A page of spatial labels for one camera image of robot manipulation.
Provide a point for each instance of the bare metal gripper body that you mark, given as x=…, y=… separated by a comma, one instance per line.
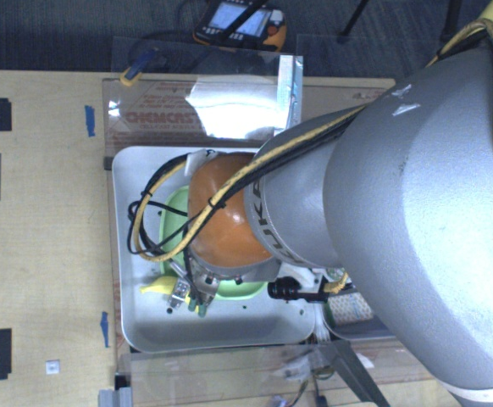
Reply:
x=212, y=284

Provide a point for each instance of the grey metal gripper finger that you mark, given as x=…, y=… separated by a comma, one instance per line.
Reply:
x=178, y=291

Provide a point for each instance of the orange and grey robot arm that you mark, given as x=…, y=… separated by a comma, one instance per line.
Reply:
x=399, y=227

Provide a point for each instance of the yellow banana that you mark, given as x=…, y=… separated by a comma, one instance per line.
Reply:
x=159, y=287

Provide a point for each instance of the green divided plate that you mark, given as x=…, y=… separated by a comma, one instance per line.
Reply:
x=172, y=223

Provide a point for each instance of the pale patterned packet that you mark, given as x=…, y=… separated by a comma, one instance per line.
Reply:
x=350, y=308

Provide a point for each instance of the black cylinder on white bracket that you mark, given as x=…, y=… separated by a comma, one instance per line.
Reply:
x=286, y=289

